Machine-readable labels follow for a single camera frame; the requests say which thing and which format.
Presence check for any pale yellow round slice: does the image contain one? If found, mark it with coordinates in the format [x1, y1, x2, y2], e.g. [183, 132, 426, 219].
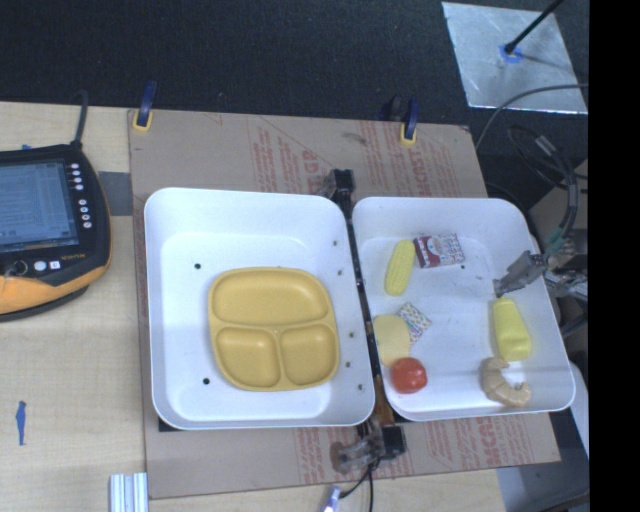
[372, 313, 412, 368]

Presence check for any red and white carton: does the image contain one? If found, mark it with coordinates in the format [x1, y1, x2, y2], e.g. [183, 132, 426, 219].
[412, 232, 467, 270]

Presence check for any white plastic tray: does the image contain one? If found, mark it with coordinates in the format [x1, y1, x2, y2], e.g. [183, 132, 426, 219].
[351, 196, 577, 423]
[143, 187, 377, 432]

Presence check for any yellow squeeze bottle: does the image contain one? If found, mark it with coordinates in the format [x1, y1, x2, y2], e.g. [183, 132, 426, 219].
[491, 296, 533, 363]

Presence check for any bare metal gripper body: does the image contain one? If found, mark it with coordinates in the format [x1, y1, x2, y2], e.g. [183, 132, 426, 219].
[543, 252, 590, 302]

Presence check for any small colourful patterned packet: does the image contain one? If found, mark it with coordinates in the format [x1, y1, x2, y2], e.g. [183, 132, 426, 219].
[396, 301, 433, 346]

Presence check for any beige croissant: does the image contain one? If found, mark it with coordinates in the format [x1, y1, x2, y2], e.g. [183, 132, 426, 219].
[480, 356, 533, 408]

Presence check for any yellow corn cob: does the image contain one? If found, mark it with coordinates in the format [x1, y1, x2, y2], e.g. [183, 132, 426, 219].
[383, 238, 418, 298]

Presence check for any brown cardboard board red print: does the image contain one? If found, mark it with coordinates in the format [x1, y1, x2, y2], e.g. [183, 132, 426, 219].
[127, 108, 562, 501]

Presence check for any black block with thin wires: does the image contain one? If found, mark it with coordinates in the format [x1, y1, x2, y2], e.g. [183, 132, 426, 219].
[380, 424, 408, 459]
[329, 168, 357, 200]

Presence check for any yellow divided plate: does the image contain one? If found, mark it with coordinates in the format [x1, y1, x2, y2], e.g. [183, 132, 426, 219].
[207, 266, 342, 393]

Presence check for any thin black rod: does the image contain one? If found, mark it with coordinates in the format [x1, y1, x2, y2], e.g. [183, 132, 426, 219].
[340, 192, 387, 427]

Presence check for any red tomato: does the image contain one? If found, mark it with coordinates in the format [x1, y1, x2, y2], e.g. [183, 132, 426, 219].
[389, 356, 429, 395]

